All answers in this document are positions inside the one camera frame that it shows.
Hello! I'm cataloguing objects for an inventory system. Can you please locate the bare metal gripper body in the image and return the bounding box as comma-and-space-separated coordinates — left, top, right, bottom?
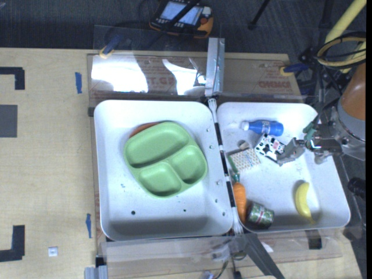
304, 117, 366, 160

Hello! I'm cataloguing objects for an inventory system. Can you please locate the black and white carton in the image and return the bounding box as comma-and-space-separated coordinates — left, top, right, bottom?
253, 133, 286, 163

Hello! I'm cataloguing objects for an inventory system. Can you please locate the white plastic tray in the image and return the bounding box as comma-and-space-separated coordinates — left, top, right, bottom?
93, 99, 235, 242
216, 101, 352, 234

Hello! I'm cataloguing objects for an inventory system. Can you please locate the blue bottle white cap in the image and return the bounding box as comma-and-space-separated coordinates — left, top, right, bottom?
240, 119, 285, 137

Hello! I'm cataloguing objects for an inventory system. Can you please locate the yellow banana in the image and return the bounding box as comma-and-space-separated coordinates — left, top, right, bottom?
294, 181, 317, 224

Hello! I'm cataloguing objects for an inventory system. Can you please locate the orange patterned packet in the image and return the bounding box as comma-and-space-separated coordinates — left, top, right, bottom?
227, 148, 262, 174

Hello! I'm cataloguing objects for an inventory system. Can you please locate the orange carrot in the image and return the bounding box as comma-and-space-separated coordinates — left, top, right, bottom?
231, 173, 248, 224

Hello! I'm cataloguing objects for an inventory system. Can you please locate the green can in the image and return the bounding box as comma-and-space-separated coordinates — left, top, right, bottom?
245, 202, 275, 230

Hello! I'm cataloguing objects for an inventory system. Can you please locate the green divided plate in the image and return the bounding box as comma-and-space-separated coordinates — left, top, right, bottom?
123, 121, 209, 198

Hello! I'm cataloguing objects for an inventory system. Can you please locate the orange plate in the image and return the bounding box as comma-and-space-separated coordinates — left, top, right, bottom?
128, 121, 164, 138

